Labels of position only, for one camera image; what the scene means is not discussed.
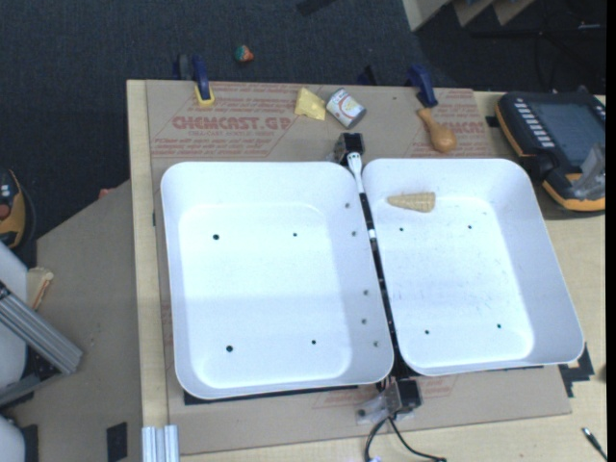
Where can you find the tan waffle cone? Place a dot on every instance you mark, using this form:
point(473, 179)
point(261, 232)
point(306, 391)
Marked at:
point(415, 201)

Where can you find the small white and yellow can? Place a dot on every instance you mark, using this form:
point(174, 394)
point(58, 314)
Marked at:
point(344, 108)

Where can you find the white plastic tray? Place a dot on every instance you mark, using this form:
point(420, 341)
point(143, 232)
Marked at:
point(269, 282)
point(462, 277)

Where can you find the brown chicken drumstick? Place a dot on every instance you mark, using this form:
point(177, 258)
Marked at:
point(440, 135)

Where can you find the brown cardboard board red print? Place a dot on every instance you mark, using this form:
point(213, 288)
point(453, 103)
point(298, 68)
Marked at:
point(231, 128)

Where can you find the green and orange toy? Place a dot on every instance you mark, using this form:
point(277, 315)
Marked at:
point(243, 53)

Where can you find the thin black and white rod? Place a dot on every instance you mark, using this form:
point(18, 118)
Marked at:
point(374, 248)

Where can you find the yellow cheese wedge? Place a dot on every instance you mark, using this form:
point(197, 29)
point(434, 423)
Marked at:
point(309, 105)

